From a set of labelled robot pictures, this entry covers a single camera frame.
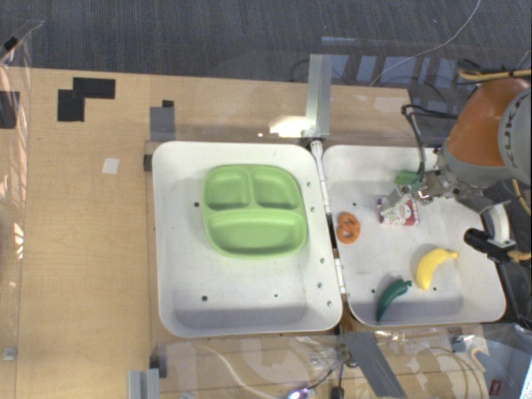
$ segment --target gray carpet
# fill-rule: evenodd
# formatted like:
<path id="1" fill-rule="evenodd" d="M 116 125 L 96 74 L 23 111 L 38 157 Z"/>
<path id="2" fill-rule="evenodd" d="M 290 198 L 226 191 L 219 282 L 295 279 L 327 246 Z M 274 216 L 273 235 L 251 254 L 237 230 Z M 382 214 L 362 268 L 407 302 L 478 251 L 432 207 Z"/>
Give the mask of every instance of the gray carpet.
<path id="1" fill-rule="evenodd" d="M 457 113 L 471 87 L 456 63 L 530 64 L 532 0 L 483 0 L 458 38 L 388 72 L 376 86 Z M 306 81 L 311 53 L 335 55 L 338 84 L 368 85 L 383 69 L 444 42 L 477 0 L 0 0 L 0 39 L 12 20 L 41 19 L 35 67 Z M 449 123 L 421 128 L 428 141 Z"/>

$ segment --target wooden table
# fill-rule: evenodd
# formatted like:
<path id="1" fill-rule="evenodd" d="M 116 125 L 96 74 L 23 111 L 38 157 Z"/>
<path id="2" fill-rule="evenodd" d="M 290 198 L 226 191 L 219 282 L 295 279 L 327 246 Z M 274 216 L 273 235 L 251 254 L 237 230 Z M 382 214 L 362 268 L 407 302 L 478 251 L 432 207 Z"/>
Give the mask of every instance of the wooden table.
<path id="1" fill-rule="evenodd" d="M 85 122 L 58 122 L 57 91 L 72 89 L 74 76 L 115 79 L 116 98 L 86 99 Z M 17 399 L 125 398 L 128 371 L 147 368 L 150 107 L 174 101 L 182 140 L 276 140 L 268 121 L 304 116 L 306 95 L 296 83 L 32 70 Z M 399 113 L 407 102 L 403 90 L 333 86 L 332 133 L 413 145 Z M 119 160 L 116 174 L 102 172 L 108 158 Z M 267 349 L 285 341 L 270 338 Z M 232 358 L 242 362 L 239 350 Z"/>

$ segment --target green pepper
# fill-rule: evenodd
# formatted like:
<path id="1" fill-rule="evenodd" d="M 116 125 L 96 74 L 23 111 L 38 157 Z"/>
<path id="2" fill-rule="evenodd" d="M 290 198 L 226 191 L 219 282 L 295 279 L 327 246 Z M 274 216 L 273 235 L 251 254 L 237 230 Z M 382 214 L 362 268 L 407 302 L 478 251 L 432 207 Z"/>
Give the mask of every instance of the green pepper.
<path id="1" fill-rule="evenodd" d="M 387 286 L 378 301 L 377 321 L 381 320 L 382 315 L 384 314 L 388 306 L 390 306 L 390 303 L 399 296 L 402 296 L 404 293 L 406 293 L 406 291 L 408 291 L 408 287 L 411 286 L 412 281 L 403 281 L 402 279 L 398 279 L 397 281 L 394 281 Z"/>

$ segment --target white tray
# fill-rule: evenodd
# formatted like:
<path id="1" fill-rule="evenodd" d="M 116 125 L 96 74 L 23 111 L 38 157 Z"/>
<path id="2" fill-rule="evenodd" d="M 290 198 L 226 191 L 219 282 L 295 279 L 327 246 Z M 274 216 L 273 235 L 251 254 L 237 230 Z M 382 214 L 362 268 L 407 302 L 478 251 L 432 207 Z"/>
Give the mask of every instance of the white tray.
<path id="1" fill-rule="evenodd" d="M 200 207 L 218 165 L 276 165 L 298 181 L 308 241 L 288 257 L 229 258 L 207 240 Z M 153 156 L 159 311 L 180 337 L 322 331 L 342 314 L 313 157 L 295 145 L 168 142 Z"/>
<path id="2" fill-rule="evenodd" d="M 429 170 L 436 162 L 429 150 L 427 159 Z M 325 152 L 323 165 L 335 223 L 347 211 L 355 214 L 362 226 L 355 243 L 338 242 L 352 313 L 370 326 L 499 319 L 505 311 L 505 295 L 495 264 L 463 240 L 468 228 L 482 229 L 476 213 L 453 199 L 442 198 L 428 206 L 418 205 L 417 226 L 379 223 L 377 199 L 392 191 L 400 170 L 416 171 L 418 164 L 417 150 L 412 148 L 338 145 Z M 459 258 L 445 261 L 435 271 L 431 288 L 423 291 L 416 286 L 416 265 L 435 247 L 454 249 Z M 411 279 L 414 285 L 392 303 L 378 323 L 377 299 L 399 277 Z"/>

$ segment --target black tape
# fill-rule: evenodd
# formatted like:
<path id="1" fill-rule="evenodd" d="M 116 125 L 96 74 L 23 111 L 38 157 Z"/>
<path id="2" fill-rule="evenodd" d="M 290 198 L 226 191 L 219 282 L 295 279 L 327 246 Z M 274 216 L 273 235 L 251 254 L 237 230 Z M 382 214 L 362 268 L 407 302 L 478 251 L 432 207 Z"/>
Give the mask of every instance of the black tape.
<path id="1" fill-rule="evenodd" d="M 115 99 L 116 81 L 103 78 L 74 77 L 74 96 L 80 98 Z"/>
<path id="2" fill-rule="evenodd" d="M 18 91 L 0 91 L 0 129 L 14 129 L 17 125 Z"/>
<path id="3" fill-rule="evenodd" d="M 85 121 L 85 100 L 72 90 L 58 91 L 57 121 Z"/>
<path id="4" fill-rule="evenodd" d="M 151 171 L 151 161 L 153 160 L 153 155 L 144 154 L 144 171 Z"/>
<path id="5" fill-rule="evenodd" d="M 3 43 L 2 47 L 6 49 L 7 52 L 9 52 L 11 49 L 13 49 L 18 44 L 18 39 L 13 36 L 9 40 L 7 40 L 5 43 Z"/>

